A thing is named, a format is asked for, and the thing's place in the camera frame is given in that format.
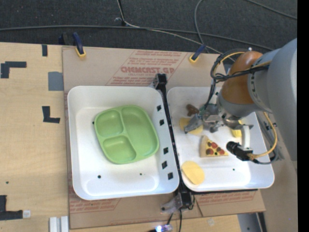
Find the wooden surface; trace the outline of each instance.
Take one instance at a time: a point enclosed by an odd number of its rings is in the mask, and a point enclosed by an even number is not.
[[[0,195],[7,211],[30,210],[31,218],[0,221],[0,232],[48,231],[50,217],[69,215],[63,91],[48,90],[48,73],[62,72],[61,46],[0,43],[0,63],[26,61],[0,79]],[[42,106],[60,123],[44,123]],[[178,228],[179,220],[171,222]],[[78,232],[145,232],[161,223],[132,224]],[[240,232],[237,215],[185,219],[182,231]]]

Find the black fabric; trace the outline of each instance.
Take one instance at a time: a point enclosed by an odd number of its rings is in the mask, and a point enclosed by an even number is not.
[[[199,0],[121,0],[125,19],[141,27],[195,31],[194,9]],[[297,0],[253,0],[297,17]],[[46,25],[121,26],[116,0],[1,0],[0,29]],[[201,32],[235,38],[270,49],[297,37],[297,20],[243,0],[204,0],[198,9]],[[195,52],[199,45],[171,35],[124,29],[32,29],[0,31],[0,42],[58,44],[63,32],[77,32],[84,46]],[[181,34],[195,41],[194,34]],[[203,36],[221,52],[250,44]],[[261,52],[267,49],[253,47]]]

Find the divided green plate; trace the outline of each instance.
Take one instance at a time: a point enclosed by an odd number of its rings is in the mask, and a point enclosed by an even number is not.
[[[116,164],[145,159],[159,149],[159,138],[151,119],[136,105],[99,113],[95,118],[95,130],[105,156]]]

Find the cardboard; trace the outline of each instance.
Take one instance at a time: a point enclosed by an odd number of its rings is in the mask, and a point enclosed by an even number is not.
[[[209,86],[210,69],[218,55],[201,54],[192,64],[192,53],[134,49],[111,49],[86,47],[87,55],[78,57],[74,47],[63,47],[63,78],[66,115],[66,138],[69,173],[69,204],[71,229],[165,221],[168,214],[161,213],[160,205],[173,198],[167,195],[85,201],[80,199],[71,184],[70,137],[68,126],[67,95],[75,86],[151,86],[157,73],[168,78],[167,91],[172,87]],[[193,210],[186,211],[183,218],[200,218],[246,212],[264,211],[259,191],[196,195]]]

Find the pizza slice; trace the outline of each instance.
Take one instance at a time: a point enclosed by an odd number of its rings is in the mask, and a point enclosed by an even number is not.
[[[219,147],[214,141],[210,140],[208,136],[202,136],[201,143],[199,145],[200,157],[222,157],[228,156],[228,152]]]

